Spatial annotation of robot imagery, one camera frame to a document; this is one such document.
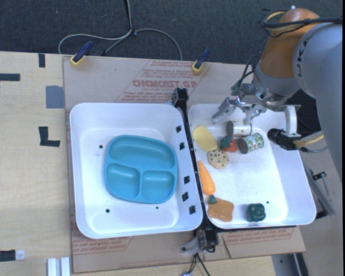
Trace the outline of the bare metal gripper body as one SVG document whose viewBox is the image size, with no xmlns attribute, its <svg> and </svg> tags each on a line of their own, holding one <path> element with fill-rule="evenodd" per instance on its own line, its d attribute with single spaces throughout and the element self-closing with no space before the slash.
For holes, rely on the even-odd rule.
<svg viewBox="0 0 345 276">
<path fill-rule="evenodd" d="M 278 110 L 289 98 L 273 93 L 261 85 L 242 83 L 236 99 L 236 104 L 241 108 L 264 107 L 265 109 Z"/>
</svg>

